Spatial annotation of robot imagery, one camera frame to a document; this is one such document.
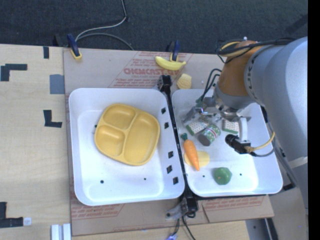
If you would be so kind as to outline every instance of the toy carrot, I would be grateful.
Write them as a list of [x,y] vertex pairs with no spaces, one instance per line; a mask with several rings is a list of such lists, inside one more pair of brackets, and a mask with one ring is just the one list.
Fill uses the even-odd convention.
[[197,171],[200,171],[198,153],[194,142],[188,139],[188,135],[186,133],[182,134],[181,138],[184,140],[183,148],[186,156],[189,158],[194,168]]

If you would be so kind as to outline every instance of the wooden table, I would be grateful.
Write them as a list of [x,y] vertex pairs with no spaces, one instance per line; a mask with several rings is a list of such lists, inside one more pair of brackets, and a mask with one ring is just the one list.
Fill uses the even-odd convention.
[[[0,228],[0,239],[50,239],[50,227],[68,224],[69,170],[65,95],[50,93],[50,75],[64,75],[63,48],[0,44],[0,66],[27,64],[0,81],[0,202],[7,218],[31,218],[31,225]],[[62,127],[45,127],[44,110]],[[197,240],[248,240],[245,221],[189,226]],[[165,240],[172,228],[77,236],[77,240]],[[191,239],[180,227],[179,240]]]

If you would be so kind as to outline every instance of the yellow cable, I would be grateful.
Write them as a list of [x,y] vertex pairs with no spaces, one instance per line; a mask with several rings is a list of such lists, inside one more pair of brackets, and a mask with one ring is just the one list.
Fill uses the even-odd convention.
[[252,146],[246,146],[245,149],[248,151],[248,153],[251,153],[253,151],[256,151],[256,150],[260,150],[262,148],[265,148],[266,146],[268,146],[274,139],[276,133],[275,132],[272,132],[272,135],[271,135],[271,138],[263,145],[261,146],[257,146],[257,147],[252,147]]

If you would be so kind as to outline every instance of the tin can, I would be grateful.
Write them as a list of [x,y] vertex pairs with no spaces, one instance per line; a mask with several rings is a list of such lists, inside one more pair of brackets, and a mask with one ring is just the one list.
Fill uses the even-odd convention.
[[204,146],[210,146],[212,142],[221,134],[218,126],[215,124],[208,125],[198,136],[198,140]]

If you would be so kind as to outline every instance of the banana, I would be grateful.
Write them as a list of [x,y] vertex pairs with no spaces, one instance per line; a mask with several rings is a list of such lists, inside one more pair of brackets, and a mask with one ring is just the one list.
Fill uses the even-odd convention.
[[165,58],[162,58],[160,56],[155,56],[155,62],[165,70],[173,70],[173,71],[177,71],[181,69],[183,65],[187,64],[185,61],[179,62],[174,60],[166,60]]

